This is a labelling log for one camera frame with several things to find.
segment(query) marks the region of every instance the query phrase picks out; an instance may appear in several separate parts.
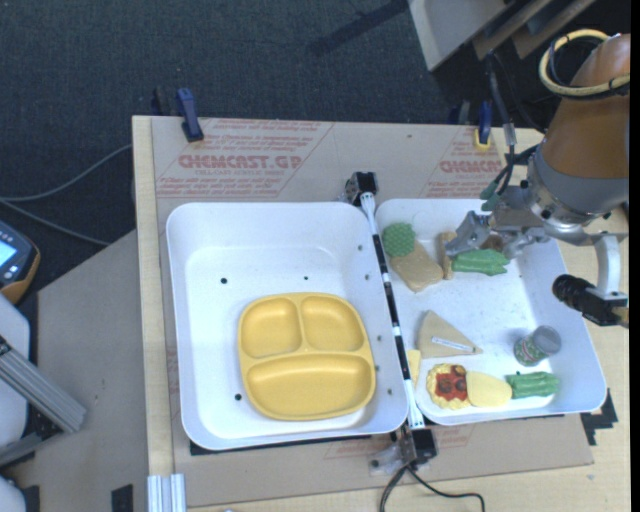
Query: toy can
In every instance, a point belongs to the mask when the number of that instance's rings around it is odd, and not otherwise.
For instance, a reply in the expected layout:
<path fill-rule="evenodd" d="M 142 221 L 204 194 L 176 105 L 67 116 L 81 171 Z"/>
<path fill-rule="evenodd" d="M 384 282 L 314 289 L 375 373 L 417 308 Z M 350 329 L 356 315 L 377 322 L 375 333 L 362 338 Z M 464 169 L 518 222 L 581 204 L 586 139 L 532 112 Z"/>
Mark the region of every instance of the toy can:
<path fill-rule="evenodd" d="M 515 344 L 514 354 L 520 364 L 535 366 L 558 352 L 561 345 L 558 331 L 548 325 L 541 325 Z"/>

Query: yellow plate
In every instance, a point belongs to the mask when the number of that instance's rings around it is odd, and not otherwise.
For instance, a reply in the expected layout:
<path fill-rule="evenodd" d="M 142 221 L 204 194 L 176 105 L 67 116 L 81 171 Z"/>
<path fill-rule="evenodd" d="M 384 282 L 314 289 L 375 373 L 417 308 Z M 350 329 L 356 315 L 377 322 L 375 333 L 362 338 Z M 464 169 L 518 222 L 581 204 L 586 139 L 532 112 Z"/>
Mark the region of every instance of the yellow plate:
<path fill-rule="evenodd" d="M 238 326 L 242 380 L 251 403 L 280 420 L 354 412 L 375 390 L 360 315 L 336 295 L 291 293 L 258 299 Z"/>

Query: bread slice toy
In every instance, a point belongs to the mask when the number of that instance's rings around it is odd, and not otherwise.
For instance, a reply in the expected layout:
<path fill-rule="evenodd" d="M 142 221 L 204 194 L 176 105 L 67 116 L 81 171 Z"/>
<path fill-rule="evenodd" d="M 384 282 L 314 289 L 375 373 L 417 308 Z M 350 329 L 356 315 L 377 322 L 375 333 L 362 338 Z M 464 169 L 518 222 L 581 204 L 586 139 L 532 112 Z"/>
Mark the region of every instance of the bread slice toy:
<path fill-rule="evenodd" d="M 411 224 L 390 224 L 382 232 L 382 246 L 389 255 L 389 265 L 410 290 L 420 292 L 442 280 L 442 267 L 416 240 Z"/>

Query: dark carpet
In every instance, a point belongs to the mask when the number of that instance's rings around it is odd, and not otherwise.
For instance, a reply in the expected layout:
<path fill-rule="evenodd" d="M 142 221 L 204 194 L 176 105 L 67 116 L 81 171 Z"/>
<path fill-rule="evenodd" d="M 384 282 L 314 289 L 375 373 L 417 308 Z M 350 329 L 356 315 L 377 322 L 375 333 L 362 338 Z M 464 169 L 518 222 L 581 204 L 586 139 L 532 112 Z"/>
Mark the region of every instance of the dark carpet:
<path fill-rule="evenodd" d="M 599 0 L 563 32 L 630 32 L 630 14 L 630 0 Z M 262 119 L 440 124 L 468 101 L 476 122 L 489 98 L 470 44 L 428 72 L 406 0 L 1 0 L 0 48 L 0 219 L 41 250 L 30 293 L 135 228 L 124 148 L 157 86 L 190 88 L 200 116 Z M 541 126 L 557 104 L 537 80 L 544 49 L 497 50 Z"/>

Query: cheese wedge toy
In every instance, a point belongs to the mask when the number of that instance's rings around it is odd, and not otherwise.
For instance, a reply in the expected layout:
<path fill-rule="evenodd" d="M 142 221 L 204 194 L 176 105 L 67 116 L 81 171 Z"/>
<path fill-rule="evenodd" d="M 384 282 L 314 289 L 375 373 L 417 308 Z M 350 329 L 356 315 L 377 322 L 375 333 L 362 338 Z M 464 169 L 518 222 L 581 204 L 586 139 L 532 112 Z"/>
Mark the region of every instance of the cheese wedge toy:
<path fill-rule="evenodd" d="M 438 256 L 440 258 L 440 265 L 442 266 L 442 278 L 453 279 L 453 261 L 447 254 L 446 245 L 456 237 L 455 231 L 445 231 L 438 235 Z"/>
<path fill-rule="evenodd" d="M 409 373 L 413 386 L 418 383 L 418 374 L 420 373 L 420 351 L 416 349 L 407 350 L 407 362 L 409 363 Z"/>
<path fill-rule="evenodd" d="M 423 359 L 482 354 L 480 347 L 433 311 L 422 320 L 417 345 Z"/>

